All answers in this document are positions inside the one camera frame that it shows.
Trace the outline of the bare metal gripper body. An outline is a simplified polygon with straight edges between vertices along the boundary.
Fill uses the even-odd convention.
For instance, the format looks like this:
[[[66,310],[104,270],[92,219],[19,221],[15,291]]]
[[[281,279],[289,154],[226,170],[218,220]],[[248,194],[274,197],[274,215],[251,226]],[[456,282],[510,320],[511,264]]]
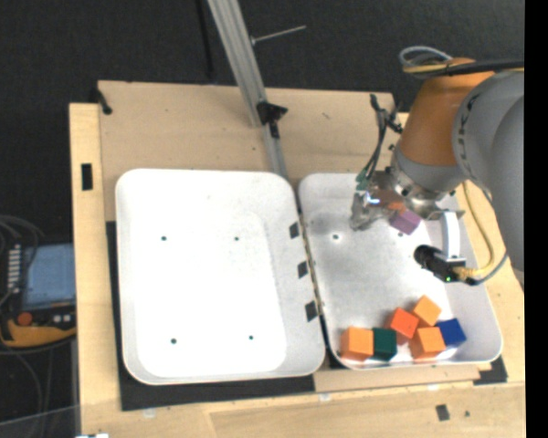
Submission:
[[[411,211],[427,220],[436,220],[442,214],[437,203],[444,197],[444,193],[424,188],[401,171],[375,171],[365,190],[370,205],[389,214]]]

